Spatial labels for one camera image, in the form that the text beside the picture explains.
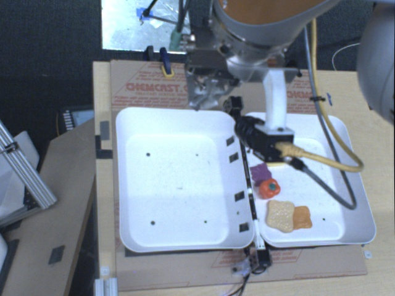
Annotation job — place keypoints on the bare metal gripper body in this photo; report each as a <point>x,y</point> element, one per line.
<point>210,61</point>

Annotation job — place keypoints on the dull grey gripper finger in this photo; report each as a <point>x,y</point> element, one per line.
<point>199,96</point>
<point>222,91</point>

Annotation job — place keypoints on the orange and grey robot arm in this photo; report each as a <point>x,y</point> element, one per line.
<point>271,2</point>

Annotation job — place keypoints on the brown cardboard board red print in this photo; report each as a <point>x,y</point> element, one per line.
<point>160,85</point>

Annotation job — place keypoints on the purple grapes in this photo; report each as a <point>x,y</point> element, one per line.
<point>260,173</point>

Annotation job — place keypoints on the white plastic tray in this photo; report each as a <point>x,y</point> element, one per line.
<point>321,227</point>
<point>172,183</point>

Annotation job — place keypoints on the thin black and white rod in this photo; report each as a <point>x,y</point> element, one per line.
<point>250,193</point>

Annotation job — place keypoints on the orange pepper with green stem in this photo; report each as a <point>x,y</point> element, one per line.
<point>269,190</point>

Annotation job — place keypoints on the beige bread slice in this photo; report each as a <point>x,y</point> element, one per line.
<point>280,216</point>

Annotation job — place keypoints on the orange biscuit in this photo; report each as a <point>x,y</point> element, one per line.
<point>302,217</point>

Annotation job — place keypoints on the black cylinder on white bracket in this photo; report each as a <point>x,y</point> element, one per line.
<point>274,103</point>

